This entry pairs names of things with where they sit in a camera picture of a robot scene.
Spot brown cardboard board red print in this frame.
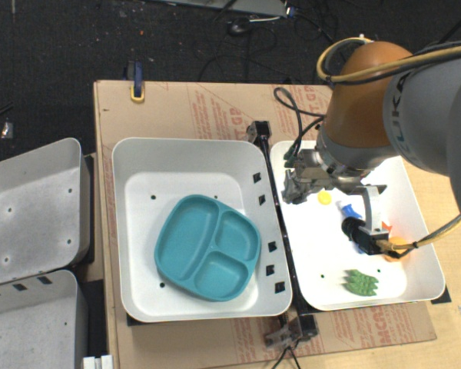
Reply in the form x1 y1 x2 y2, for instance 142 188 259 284
93 79 438 369

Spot orange ball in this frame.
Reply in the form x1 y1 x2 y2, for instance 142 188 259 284
383 235 411 264

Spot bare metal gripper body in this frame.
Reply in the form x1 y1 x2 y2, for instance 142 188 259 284
290 148 370 196

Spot blue divided plate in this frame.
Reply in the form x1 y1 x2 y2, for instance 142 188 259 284
153 194 262 302

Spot thin black rod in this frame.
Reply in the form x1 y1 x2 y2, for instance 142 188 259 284
257 136 305 317

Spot black block with thin wires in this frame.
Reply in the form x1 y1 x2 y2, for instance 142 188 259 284
264 313 319 349
247 120 273 145

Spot white plastic tray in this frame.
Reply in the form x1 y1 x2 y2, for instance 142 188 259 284
111 136 294 324
269 139 446 312

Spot green pea pods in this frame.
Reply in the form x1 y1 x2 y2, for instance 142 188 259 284
343 268 380 297

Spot black cylinder on white bracket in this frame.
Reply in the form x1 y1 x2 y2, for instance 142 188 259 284
340 184 392 256

